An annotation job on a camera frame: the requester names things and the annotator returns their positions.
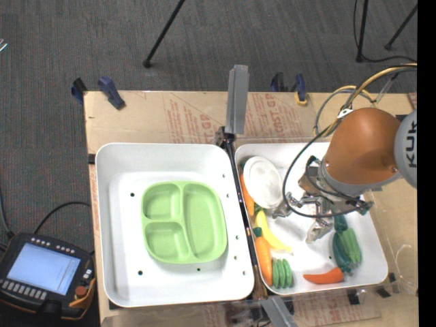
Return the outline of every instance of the gray carpet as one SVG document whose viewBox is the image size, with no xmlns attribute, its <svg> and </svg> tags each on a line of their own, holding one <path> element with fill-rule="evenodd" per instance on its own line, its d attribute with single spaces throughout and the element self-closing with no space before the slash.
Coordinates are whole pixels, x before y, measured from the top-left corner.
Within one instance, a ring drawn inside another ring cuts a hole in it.
<svg viewBox="0 0 436 327">
<path fill-rule="evenodd" d="M 269 91 L 277 72 L 308 92 L 359 85 L 375 72 L 417 60 L 418 14 L 384 46 L 418 0 L 369 0 L 362 54 L 356 41 L 364 0 L 186 0 L 152 59 L 142 66 L 178 0 L 0 0 L 0 188 L 14 232 L 32 232 L 67 201 L 89 202 L 83 107 L 71 95 L 100 76 L 119 90 L 227 91 L 235 64 L 248 65 L 250 91 Z M 387 57 L 401 56 L 384 61 Z M 379 91 L 383 82 L 372 84 Z M 390 92 L 416 92 L 415 72 Z M 55 213 L 40 233 L 92 250 L 89 207 Z M 4 229 L 0 242 L 6 243 Z M 83 320 L 98 326 L 96 300 Z M 37 326 L 0 307 L 0 326 Z"/>
</svg>

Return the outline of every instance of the blue clamp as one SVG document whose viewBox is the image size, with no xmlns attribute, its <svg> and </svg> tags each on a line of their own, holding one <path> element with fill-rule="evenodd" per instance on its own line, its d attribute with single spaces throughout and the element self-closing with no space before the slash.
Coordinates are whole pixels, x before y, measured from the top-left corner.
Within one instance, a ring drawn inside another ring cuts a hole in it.
<svg viewBox="0 0 436 327">
<path fill-rule="evenodd" d="M 277 73 L 271 80 L 271 92 L 287 92 L 287 87 L 283 85 L 283 73 Z"/>
<path fill-rule="evenodd" d="M 100 90 L 109 95 L 108 100 L 116 109 L 119 109 L 125 105 L 125 102 L 118 93 L 114 82 L 109 76 L 101 76 L 100 79 L 98 79 L 98 86 Z"/>
<path fill-rule="evenodd" d="M 302 77 L 302 74 L 296 74 L 295 81 L 295 85 L 292 87 L 292 91 L 297 90 L 295 99 L 297 104 L 305 106 L 307 104 L 305 79 Z"/>
<path fill-rule="evenodd" d="M 87 92 L 88 89 L 84 85 L 81 78 L 75 79 L 73 82 L 73 87 L 71 88 L 71 94 L 76 98 L 80 104 L 83 105 L 83 93 Z"/>
</svg>

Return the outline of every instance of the cardboard sheet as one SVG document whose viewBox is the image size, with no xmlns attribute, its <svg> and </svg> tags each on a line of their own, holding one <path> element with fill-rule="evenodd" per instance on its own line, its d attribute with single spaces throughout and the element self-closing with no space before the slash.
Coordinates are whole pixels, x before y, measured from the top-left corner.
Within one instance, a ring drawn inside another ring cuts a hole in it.
<svg viewBox="0 0 436 327">
<path fill-rule="evenodd" d="M 99 91 L 84 96 L 84 111 L 88 152 L 96 154 L 109 142 L 165 142 L 213 144 L 215 133 L 225 125 L 226 92 L 159 92 L 119 91 L 126 107 L 115 109 L 107 96 Z M 245 118 L 245 134 L 239 142 L 307 141 L 313 137 L 317 111 L 328 99 L 329 93 L 310 93 L 307 106 L 299 106 L 293 93 L 249 93 Z M 338 95 L 325 105 L 320 115 L 319 128 L 331 123 L 346 99 Z M 358 97 L 354 108 L 367 107 L 368 101 Z M 408 95 L 387 94 L 379 108 L 393 114 L 408 114 L 413 110 Z M 95 166 L 89 165 L 95 257 L 97 269 L 102 270 L 99 241 L 97 187 Z M 418 286 L 418 229 L 416 190 L 400 180 L 381 191 L 374 191 L 374 212 L 379 230 L 388 238 L 384 251 L 389 256 L 390 268 L 411 282 L 410 294 L 388 292 L 387 298 L 368 292 L 361 296 L 359 305 L 350 305 L 341 295 L 336 304 L 322 296 L 297 296 L 294 301 L 294 318 L 299 326 L 337 324 L 352 326 L 417 326 L 418 299 L 413 294 Z M 101 281 L 98 281 L 99 312 L 102 326 L 227 326 L 223 305 L 211 307 L 180 307 L 184 318 L 172 318 L 175 312 L 137 309 L 109 309 Z M 158 321 L 168 316 L 169 320 Z"/>
</svg>

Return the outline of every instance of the black cable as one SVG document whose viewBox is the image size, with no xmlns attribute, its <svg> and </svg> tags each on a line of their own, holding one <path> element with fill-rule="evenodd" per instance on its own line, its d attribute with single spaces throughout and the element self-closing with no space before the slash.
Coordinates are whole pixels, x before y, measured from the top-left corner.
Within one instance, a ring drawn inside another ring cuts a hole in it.
<svg viewBox="0 0 436 327">
<path fill-rule="evenodd" d="M 356 10 L 357 10 L 357 0 L 354 2 L 353 30 L 354 30 L 354 41 L 356 43 L 356 46 L 359 47 L 358 41 L 357 41 L 357 35 L 356 35 Z M 365 61 L 372 62 L 372 63 L 379 63 L 379 62 L 389 61 L 391 59 L 407 59 L 408 61 L 411 61 L 413 63 L 417 63 L 418 62 L 417 60 L 412 59 L 410 57 L 406 57 L 406 56 L 391 56 L 391 57 L 386 57 L 386 58 L 382 58 L 382 59 L 370 59 L 370 58 L 365 57 L 363 54 L 361 54 L 361 57 Z"/>
<path fill-rule="evenodd" d="M 300 156 L 306 151 L 307 148 L 309 148 L 312 143 L 314 143 L 316 140 L 318 140 L 326 131 L 327 129 L 329 129 L 330 126 L 327 126 L 322 132 L 320 132 L 319 134 L 317 134 L 315 137 L 313 137 L 305 146 L 303 149 L 300 150 L 300 152 L 295 156 L 294 160 L 292 161 L 292 163 L 290 164 L 289 168 L 286 171 L 285 177 L 283 178 L 283 184 L 282 184 L 282 188 L 281 188 L 281 193 L 283 196 L 283 201 L 285 202 L 286 207 L 288 208 L 288 210 L 291 210 L 292 212 L 296 213 L 297 215 L 302 215 L 303 217 L 312 217 L 312 218 L 317 218 L 317 216 L 313 216 L 313 215 L 307 215 L 305 213 L 302 212 L 298 212 L 294 207 L 292 207 L 286 197 L 286 182 L 287 182 L 287 178 L 289 177 L 289 174 L 291 172 L 291 169 L 294 167 L 295 163 L 297 162 L 297 160 L 300 158 Z"/>
<path fill-rule="evenodd" d="M 82 201 L 69 201 L 69 202 L 65 202 L 63 204 L 60 204 L 58 207 L 52 209 L 38 224 L 38 226 L 36 227 L 36 229 L 33 231 L 34 234 L 36 234 L 38 232 L 38 230 L 43 226 L 43 224 L 46 222 L 46 220 L 49 218 L 49 216 L 51 216 L 53 213 L 57 212 L 58 210 L 60 210 L 61 208 L 68 206 L 70 204 L 83 204 L 85 206 L 89 206 L 91 207 L 90 204 L 86 203 L 86 202 L 82 202 Z"/>
<path fill-rule="evenodd" d="M 11 239 L 15 236 L 13 231 L 7 226 L 7 221 L 5 217 L 4 207 L 3 207 L 3 198 L 1 197 L 1 187 L 0 187 L 0 216 L 1 216 L 1 224 L 6 231 L 6 235 L 8 239 Z"/>
</svg>

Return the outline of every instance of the metal stand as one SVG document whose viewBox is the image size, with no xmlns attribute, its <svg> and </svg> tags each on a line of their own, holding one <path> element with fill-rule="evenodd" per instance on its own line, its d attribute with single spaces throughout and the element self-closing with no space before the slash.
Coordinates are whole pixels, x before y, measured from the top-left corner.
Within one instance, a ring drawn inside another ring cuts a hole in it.
<svg viewBox="0 0 436 327">
<path fill-rule="evenodd" d="M 413 10 L 409 13 L 409 16 L 406 17 L 403 24 L 398 28 L 394 36 L 392 36 L 392 39 L 384 46 L 386 50 L 390 50 L 392 48 L 392 44 L 394 43 L 395 39 L 400 35 L 400 33 L 403 31 L 406 24 L 410 21 L 410 18 L 415 14 L 415 12 L 418 11 L 418 3 L 415 5 Z"/>
<path fill-rule="evenodd" d="M 356 62 L 358 62 L 358 63 L 362 63 L 364 61 L 362 49 L 363 49 L 363 37 L 365 35 L 365 25 L 367 24 L 368 3 L 369 3 L 369 0 L 364 0 L 362 26 L 360 27 L 360 39 L 359 39 L 359 45 L 358 45 L 358 53 L 357 53 L 357 57 L 356 57 Z"/>
<path fill-rule="evenodd" d="M 166 32 L 168 31 L 168 29 L 171 27 L 171 24 L 173 22 L 173 20 L 176 18 L 178 11 L 182 8 L 183 3 L 185 2 L 185 0 L 180 0 L 175 8 L 175 10 L 173 11 L 173 13 L 170 16 L 170 19 L 168 20 L 168 22 L 166 23 L 165 27 L 163 28 L 161 35 L 157 38 L 157 41 L 154 45 L 154 47 L 151 49 L 149 55 L 147 56 L 146 60 L 144 62 L 142 62 L 142 65 L 145 68 L 149 68 L 151 67 L 151 59 L 153 57 L 153 55 L 155 54 L 157 48 L 159 47 L 161 41 L 163 40 L 163 38 L 165 37 Z"/>
</svg>

